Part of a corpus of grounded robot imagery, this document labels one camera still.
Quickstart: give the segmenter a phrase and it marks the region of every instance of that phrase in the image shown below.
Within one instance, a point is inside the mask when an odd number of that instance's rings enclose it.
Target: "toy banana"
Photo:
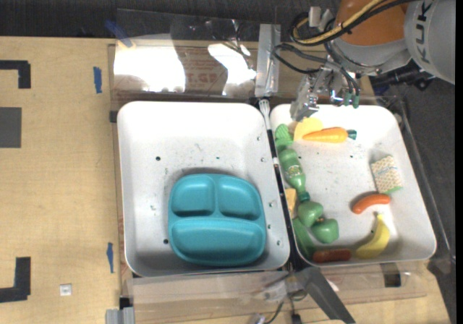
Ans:
[[[388,245],[391,233],[383,221],[383,215],[377,215],[376,218],[378,219],[378,225],[376,226],[373,238],[355,251],[355,255],[358,258],[375,258],[381,254]]]

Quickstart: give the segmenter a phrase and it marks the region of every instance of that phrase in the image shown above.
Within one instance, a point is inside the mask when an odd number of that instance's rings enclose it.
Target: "teal plate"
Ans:
[[[169,238],[176,255],[190,263],[236,267],[256,261],[266,245],[259,192],[235,176],[182,177],[169,198]]]

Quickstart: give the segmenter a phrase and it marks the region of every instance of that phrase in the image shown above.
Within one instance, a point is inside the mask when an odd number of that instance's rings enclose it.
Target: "black tape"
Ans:
[[[30,295],[30,257],[16,257],[14,286],[0,288],[0,303],[25,301]]]
[[[384,286],[386,288],[399,288],[402,286],[402,279],[396,263],[381,263],[381,270],[384,276]]]
[[[0,107],[0,148],[21,148],[22,109]]]
[[[130,298],[120,296],[120,298],[119,298],[119,310],[123,310],[126,307],[132,307],[132,304],[130,303]]]
[[[0,69],[17,69],[18,89],[30,89],[30,64],[27,61],[0,61]]]
[[[109,111],[109,121],[112,123],[112,124],[116,124],[117,123],[117,114],[119,113],[119,111]]]

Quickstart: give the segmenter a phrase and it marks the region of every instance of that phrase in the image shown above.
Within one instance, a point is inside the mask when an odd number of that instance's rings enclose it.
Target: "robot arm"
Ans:
[[[354,75],[398,82],[403,76],[423,74],[454,84],[455,17],[456,0],[341,0],[336,27],[320,35],[300,37],[309,17],[297,20],[293,40],[306,46],[324,44],[328,56],[317,74],[303,79],[292,118],[300,121],[317,111],[319,95],[356,108],[360,91],[353,85]]]

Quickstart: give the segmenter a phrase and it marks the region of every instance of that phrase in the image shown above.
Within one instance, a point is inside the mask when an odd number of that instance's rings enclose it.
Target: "green toy pepper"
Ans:
[[[323,215],[323,206],[318,202],[309,200],[297,208],[297,217],[301,223],[310,228]]]
[[[310,230],[321,243],[329,244],[339,238],[339,225],[334,218],[317,220]]]

